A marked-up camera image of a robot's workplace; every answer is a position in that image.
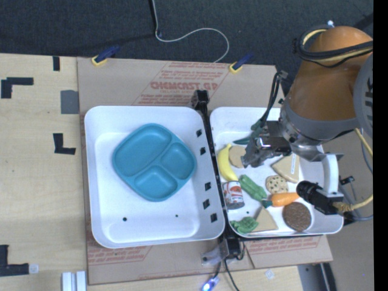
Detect tan round biscuit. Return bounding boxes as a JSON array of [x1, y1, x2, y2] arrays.
[[228, 145, 247, 169]]

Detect pale yellow pizza slice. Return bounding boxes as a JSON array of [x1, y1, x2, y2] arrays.
[[270, 155, 301, 184]]

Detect black block with thin wires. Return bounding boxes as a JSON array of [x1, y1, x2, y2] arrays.
[[192, 90, 210, 111], [225, 236, 242, 258]]

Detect white plastic tray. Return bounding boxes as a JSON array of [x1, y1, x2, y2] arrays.
[[209, 106, 345, 239], [84, 105, 226, 250]]

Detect brown cardboard board red print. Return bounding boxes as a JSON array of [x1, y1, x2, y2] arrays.
[[76, 56, 335, 286]]

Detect black cylinder on white bracket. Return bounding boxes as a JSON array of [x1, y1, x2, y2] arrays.
[[296, 152, 346, 215]]

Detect brown round patty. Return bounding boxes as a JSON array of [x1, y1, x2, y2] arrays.
[[282, 201, 313, 233]]

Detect orange carrot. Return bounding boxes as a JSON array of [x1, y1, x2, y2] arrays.
[[261, 192, 301, 209]]

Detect green lettuce leaf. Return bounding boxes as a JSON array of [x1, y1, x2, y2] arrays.
[[229, 216, 259, 235]]

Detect yellow banana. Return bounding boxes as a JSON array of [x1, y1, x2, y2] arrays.
[[216, 143, 239, 182]]

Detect tan bread wedge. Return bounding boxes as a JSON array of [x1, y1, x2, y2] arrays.
[[252, 206, 279, 233]]

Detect chocolate chip cookie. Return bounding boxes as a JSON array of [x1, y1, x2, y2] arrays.
[[265, 175, 289, 195]]

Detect blue divided plate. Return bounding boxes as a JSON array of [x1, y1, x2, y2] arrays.
[[112, 122, 198, 203]]

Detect red and white can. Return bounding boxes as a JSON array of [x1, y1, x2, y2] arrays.
[[221, 180, 246, 210]]

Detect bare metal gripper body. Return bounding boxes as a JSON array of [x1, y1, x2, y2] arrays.
[[256, 121, 327, 163]]

